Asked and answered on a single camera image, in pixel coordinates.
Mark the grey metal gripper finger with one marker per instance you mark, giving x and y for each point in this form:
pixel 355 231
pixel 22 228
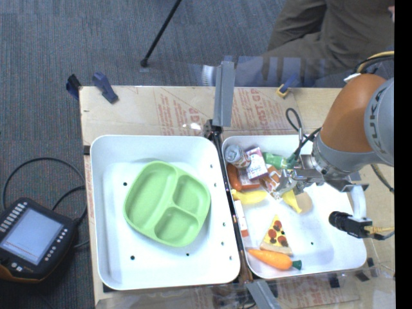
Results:
pixel 298 188
pixel 284 180

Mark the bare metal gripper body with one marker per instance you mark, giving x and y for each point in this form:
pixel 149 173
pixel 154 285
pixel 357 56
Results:
pixel 309 174

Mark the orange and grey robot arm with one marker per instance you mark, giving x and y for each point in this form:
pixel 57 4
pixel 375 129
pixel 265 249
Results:
pixel 347 121

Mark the orange and white carton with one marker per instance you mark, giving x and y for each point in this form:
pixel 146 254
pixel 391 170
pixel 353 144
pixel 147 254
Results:
pixel 269 182

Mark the tan biscuit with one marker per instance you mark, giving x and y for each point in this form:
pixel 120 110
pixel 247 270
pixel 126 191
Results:
pixel 306 203

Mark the pink and white carton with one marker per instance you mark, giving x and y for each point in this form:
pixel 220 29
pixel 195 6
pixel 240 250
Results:
pixel 256 164

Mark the red and white packet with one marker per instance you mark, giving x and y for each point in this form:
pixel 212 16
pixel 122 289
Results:
pixel 248 182

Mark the white plastic tray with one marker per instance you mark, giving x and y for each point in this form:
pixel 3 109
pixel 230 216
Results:
pixel 112 224
pixel 322 233

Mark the orange sausage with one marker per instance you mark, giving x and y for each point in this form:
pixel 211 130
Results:
pixel 233 177

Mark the silver and red can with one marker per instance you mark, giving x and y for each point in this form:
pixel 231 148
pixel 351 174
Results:
pixel 236 156

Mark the pizza slice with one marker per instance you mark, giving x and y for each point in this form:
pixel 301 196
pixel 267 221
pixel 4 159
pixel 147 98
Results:
pixel 275 237

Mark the thin black rod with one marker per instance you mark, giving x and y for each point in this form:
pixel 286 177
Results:
pixel 218 146

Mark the orange carrot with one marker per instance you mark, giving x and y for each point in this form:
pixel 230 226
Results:
pixel 273 259

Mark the green divided plate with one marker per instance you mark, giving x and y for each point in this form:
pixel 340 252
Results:
pixel 151 201

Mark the brown cardboard board, red print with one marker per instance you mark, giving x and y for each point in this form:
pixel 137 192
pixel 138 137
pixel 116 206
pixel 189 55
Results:
pixel 145 114

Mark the person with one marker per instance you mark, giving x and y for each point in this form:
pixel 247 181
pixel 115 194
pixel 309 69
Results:
pixel 338 21

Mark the black tripod leg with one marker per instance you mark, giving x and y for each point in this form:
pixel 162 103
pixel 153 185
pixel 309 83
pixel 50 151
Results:
pixel 164 27

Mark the black cylinder on white bracket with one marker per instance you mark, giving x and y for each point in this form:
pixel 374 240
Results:
pixel 346 223

